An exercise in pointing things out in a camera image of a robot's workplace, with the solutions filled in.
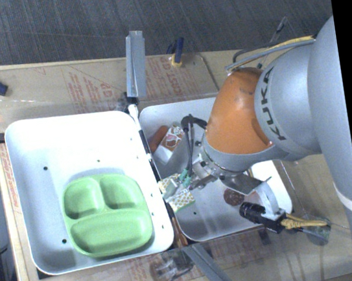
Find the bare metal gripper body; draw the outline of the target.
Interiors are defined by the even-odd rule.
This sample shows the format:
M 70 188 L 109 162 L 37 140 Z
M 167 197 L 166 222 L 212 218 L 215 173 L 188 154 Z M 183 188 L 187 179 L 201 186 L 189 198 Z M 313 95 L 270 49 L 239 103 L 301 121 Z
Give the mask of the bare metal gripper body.
M 203 189 L 208 183 L 225 180 L 226 177 L 225 171 L 206 153 L 199 153 L 181 173 L 182 184 L 189 190 Z

